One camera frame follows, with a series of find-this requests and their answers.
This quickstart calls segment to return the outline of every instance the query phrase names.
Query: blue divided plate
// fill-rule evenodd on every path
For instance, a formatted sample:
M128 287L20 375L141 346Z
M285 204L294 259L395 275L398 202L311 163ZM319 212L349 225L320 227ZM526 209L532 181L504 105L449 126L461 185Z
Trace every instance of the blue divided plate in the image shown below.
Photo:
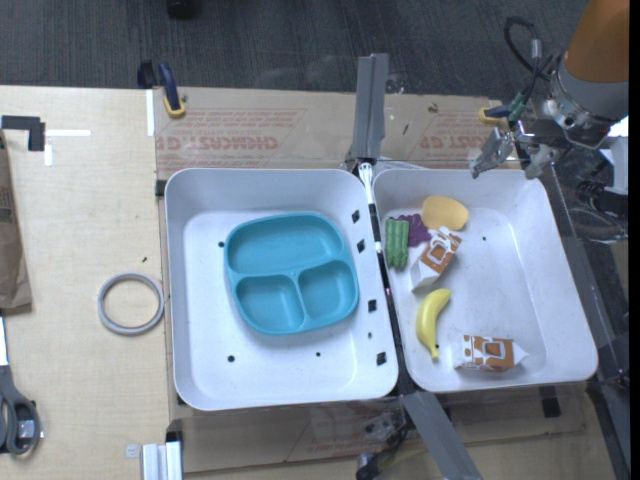
M319 213L245 222L227 237L224 264L236 306L253 329L282 335L346 318L358 280L344 239Z

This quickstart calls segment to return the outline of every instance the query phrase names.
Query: scissors handle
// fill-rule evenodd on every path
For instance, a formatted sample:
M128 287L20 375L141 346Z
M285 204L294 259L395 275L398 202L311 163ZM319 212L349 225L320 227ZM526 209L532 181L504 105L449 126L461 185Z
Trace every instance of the scissors handle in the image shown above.
M6 421L2 417L5 408ZM19 422L29 420L33 421L33 436L21 437ZM0 446L4 443L9 453L22 455L32 449L39 439L40 418L35 405L15 388L9 366L0 366Z

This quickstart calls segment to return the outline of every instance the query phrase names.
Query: green vegetable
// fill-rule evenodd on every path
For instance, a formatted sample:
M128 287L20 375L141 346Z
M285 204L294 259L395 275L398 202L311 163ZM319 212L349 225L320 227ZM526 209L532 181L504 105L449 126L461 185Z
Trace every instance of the green vegetable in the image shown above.
M391 268L404 268L409 257L409 223L406 220L387 219L384 233L387 265Z

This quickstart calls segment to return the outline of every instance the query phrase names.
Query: yellow banana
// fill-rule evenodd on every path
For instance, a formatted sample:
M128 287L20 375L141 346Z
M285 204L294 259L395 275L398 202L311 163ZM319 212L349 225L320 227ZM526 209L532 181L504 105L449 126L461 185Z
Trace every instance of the yellow banana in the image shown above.
M447 305L451 297L451 290L446 288L438 288L428 293L422 299L418 308L418 318L416 321L416 331L418 339L429 349L431 358L438 357L438 349L436 347L436 318L440 311Z

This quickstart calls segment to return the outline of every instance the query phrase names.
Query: gray ring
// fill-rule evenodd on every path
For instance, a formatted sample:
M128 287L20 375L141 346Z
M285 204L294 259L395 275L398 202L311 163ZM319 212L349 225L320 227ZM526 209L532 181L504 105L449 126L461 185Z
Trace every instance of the gray ring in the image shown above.
M149 320L147 323L135 327L126 327L124 325L117 324L107 316L104 310L105 296L107 295L107 292L111 288L113 288L114 285L121 281L140 281L151 288L156 294L156 297L158 298L158 309L156 310L156 314L153 315L151 320ZM142 274L140 272L122 272L121 274L116 274L115 276L112 276L105 281L105 283L102 285L102 288L100 288L100 292L98 293L98 315L100 316L100 320L102 320L102 323L107 329L118 334L126 334L128 336L142 334L143 332L151 329L160 321L163 312L164 296L162 295L162 288L160 287L160 284L148 275Z

